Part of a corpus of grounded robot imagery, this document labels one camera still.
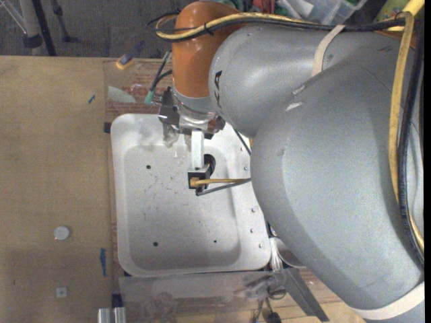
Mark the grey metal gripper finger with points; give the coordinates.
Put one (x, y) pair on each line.
(170, 137)

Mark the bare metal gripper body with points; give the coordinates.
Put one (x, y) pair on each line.
(197, 121)

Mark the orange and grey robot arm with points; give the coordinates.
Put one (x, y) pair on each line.
(320, 153)

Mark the white plastic tray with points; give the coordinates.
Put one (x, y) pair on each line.
(182, 220)

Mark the grey round disc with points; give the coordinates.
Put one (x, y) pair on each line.
(62, 233)

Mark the clear plastic storage bin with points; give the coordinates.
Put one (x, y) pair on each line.
(303, 2)

